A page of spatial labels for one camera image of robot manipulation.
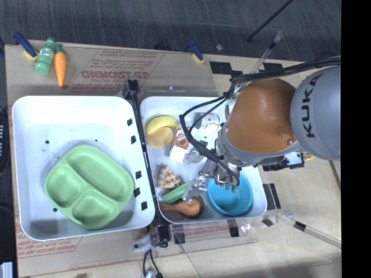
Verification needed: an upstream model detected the black block with thin wires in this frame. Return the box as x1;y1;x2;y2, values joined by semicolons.
124;79;141;98
149;223;172;247

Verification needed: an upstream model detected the black cylinder on white bracket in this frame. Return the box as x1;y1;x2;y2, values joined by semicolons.
261;152;305;172

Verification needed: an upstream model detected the red and white packet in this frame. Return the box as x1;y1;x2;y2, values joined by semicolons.
174;127;191;151

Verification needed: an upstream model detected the green pea pod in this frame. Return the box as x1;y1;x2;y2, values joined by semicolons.
162;181;191;204

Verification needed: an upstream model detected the green divided plate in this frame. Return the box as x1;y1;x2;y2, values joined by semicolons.
43;144;135;231

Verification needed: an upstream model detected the green toy bottle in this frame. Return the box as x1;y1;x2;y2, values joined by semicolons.
34;36;56;76

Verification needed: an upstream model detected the thin black rod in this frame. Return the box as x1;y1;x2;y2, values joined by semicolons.
131;94;162;226

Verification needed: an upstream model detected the yellow round bread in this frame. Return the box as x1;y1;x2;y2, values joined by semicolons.
146;126;175;148

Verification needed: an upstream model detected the yellow banana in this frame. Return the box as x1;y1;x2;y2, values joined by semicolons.
146;115;180;136

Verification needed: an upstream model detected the brown chicken drumstick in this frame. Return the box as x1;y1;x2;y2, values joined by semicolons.
160;198;202;218

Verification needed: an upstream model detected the white plastic tray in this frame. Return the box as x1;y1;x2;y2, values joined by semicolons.
139;96;268;225
11;95;156;242

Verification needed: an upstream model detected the brown cardboard board, red print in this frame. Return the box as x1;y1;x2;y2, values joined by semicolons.
5;41;259;272

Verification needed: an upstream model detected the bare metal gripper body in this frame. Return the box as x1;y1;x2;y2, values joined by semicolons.
199;156;242;191

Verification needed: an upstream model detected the brown pizza slice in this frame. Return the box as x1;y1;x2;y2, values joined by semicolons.
157;164;184;189

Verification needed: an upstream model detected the blue bowl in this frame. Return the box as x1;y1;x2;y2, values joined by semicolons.
206;173;254;217

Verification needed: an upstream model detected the orange carrot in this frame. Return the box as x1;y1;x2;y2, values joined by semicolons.
53;43;68;87

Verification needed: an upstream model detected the clear bottle with white label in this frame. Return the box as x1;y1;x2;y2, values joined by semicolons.
194;112;224;131

